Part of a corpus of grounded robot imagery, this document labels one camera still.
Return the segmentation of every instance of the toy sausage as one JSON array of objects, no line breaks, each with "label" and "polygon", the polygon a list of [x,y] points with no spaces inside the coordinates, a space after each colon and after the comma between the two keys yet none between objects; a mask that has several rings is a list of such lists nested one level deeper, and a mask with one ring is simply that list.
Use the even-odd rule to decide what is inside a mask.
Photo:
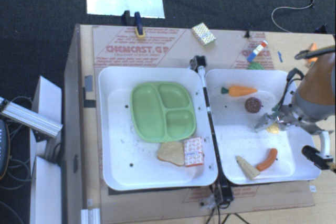
[{"label": "toy sausage", "polygon": [[273,164],[273,162],[275,161],[277,157],[277,154],[278,154],[278,150],[276,148],[271,148],[267,156],[267,159],[263,163],[258,164],[257,169],[259,171],[266,170],[269,166]]}]

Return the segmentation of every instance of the dark floor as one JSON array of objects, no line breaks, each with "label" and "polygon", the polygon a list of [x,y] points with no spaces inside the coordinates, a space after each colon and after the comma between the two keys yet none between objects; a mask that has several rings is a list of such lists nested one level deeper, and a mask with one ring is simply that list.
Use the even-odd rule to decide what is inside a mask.
[{"label": "dark floor", "polygon": [[[310,0],[163,0],[166,19],[144,19],[145,26],[191,28],[204,22],[210,29],[281,31],[271,20],[279,6],[304,7]],[[335,34],[335,0],[315,0],[306,10],[280,10],[277,22],[292,32],[313,33],[326,25]],[[0,0],[0,96],[33,97],[39,75],[62,87],[63,72],[76,23],[119,25],[118,16],[86,13],[86,0]],[[16,154],[28,158],[26,134],[13,142]],[[28,223],[27,183],[0,201],[12,206]],[[0,205],[0,223],[16,223]]]}]

